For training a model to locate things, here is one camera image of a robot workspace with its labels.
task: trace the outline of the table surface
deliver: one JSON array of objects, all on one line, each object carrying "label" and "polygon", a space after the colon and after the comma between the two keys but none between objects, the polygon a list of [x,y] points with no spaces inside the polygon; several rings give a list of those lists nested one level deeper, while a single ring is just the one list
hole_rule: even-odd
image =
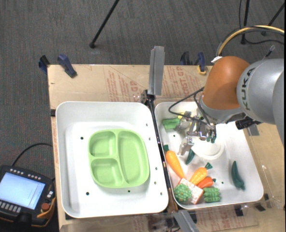
[{"label": "table surface", "polygon": [[[65,101],[98,101],[98,102],[138,102],[140,95],[148,89],[149,65],[73,65],[77,76],[70,78],[60,65],[47,67],[50,108],[55,110]],[[204,86],[207,75],[200,75],[197,66],[164,66],[162,95],[157,96],[155,103],[172,102],[184,98],[189,93]],[[59,228],[68,226],[73,231],[85,231],[86,227],[107,229],[107,217],[103,219],[65,219],[60,197],[60,173],[58,160],[58,141],[56,118],[51,117],[54,164],[56,175]],[[257,125],[258,136],[250,136],[244,129],[245,137],[254,157],[258,172],[269,200],[260,202],[264,211],[244,207],[244,216],[232,216],[226,210],[202,211],[197,214],[200,232],[222,231],[231,229],[234,232],[282,232],[285,231],[285,161],[284,147],[278,136],[275,125]],[[115,217],[114,229],[125,228],[140,232],[148,231],[150,219],[144,216]],[[142,226],[137,228],[137,220]]]}]

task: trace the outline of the toy broccoli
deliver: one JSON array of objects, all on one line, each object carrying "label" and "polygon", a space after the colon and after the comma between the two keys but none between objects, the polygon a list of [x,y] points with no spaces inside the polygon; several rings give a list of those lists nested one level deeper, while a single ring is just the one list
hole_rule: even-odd
[{"label": "toy broccoli", "polygon": [[176,200],[179,201],[180,203],[185,203],[192,197],[189,187],[182,183],[178,184],[173,189],[173,192]]}]

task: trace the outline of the display screen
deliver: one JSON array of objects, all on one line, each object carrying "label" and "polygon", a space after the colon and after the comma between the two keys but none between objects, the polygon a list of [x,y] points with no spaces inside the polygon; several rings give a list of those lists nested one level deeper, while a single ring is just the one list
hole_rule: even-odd
[{"label": "display screen", "polygon": [[0,200],[34,210],[44,187],[39,181],[5,173],[0,182]]}]

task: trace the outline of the orange carrot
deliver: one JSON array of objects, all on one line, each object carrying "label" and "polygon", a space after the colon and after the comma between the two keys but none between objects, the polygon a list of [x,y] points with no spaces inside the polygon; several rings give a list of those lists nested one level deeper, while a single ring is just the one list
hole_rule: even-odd
[{"label": "orange carrot", "polygon": [[201,180],[198,184],[197,187],[203,189],[203,188],[208,188],[211,187],[214,184],[214,180],[209,176],[206,176],[203,180]]},{"label": "orange carrot", "polygon": [[200,183],[200,181],[202,181],[206,176],[207,176],[207,170],[211,169],[212,166],[211,164],[208,162],[205,167],[200,167],[198,168],[193,175],[190,178],[190,182],[194,185],[197,185],[198,183]]},{"label": "orange carrot", "polygon": [[177,155],[174,151],[168,149],[168,145],[163,146],[163,150],[165,151],[166,162],[173,171],[179,176],[179,178],[186,178],[183,173],[180,161],[177,158]]}]

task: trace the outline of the yellow cable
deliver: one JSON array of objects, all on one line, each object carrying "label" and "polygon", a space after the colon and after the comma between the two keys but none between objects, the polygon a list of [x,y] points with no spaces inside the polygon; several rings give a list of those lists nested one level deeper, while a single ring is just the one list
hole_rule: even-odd
[{"label": "yellow cable", "polygon": [[249,27],[249,28],[242,28],[234,33],[232,33],[230,36],[228,36],[224,42],[221,44],[221,46],[219,47],[218,49],[218,52],[217,52],[217,56],[220,56],[224,46],[230,41],[232,40],[235,36],[239,35],[240,33],[242,32],[245,32],[245,31],[248,31],[248,30],[251,30],[251,29],[256,29],[256,28],[263,28],[263,29],[268,29],[268,30],[274,30],[274,31],[277,31],[277,32],[280,32],[280,33],[283,33],[285,34],[285,31],[282,30],[282,29],[279,29],[279,28],[275,28],[275,27],[271,27],[271,26],[265,26],[265,25],[258,25],[258,26],[253,26],[253,27]]}]

